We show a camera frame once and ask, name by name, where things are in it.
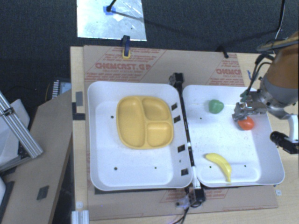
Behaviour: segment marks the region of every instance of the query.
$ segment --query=red tomato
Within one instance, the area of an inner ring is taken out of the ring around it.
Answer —
[[[254,127],[254,122],[251,117],[247,116],[244,120],[238,120],[238,125],[243,130],[250,130]]]

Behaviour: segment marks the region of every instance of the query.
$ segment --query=yellow plate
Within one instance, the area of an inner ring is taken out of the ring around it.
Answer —
[[[149,96],[128,96],[117,105],[116,124],[122,143],[130,148],[167,146],[173,139],[172,116],[168,105]]]

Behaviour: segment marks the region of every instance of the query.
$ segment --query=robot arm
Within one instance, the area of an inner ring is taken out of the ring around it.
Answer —
[[[287,119],[290,124],[289,137],[275,133],[271,135],[271,140],[277,145],[281,144],[280,146],[289,153],[298,153],[298,116],[288,114],[284,110],[285,107],[298,101],[298,32],[284,41],[260,46],[258,50],[273,48],[281,48],[275,58],[267,54],[261,54],[257,58],[250,85],[241,94],[241,102],[236,104],[232,116],[234,121],[238,121],[246,119],[248,115],[269,112],[279,119]],[[272,63],[268,63],[271,64],[268,71],[263,78],[260,78],[260,88],[251,91],[260,69],[259,63],[264,58],[272,60]]]

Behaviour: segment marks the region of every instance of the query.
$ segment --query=yellow banana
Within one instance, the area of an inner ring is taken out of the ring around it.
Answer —
[[[224,172],[225,176],[228,179],[228,182],[231,182],[230,175],[231,175],[231,172],[232,172],[232,167],[226,161],[225,158],[223,158],[219,154],[210,153],[210,154],[206,154],[206,159],[208,159],[211,162],[216,163],[222,169],[222,171]]]

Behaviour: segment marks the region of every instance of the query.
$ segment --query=silver square panel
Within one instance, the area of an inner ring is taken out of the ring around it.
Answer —
[[[78,37],[146,41],[141,0],[77,0]]]

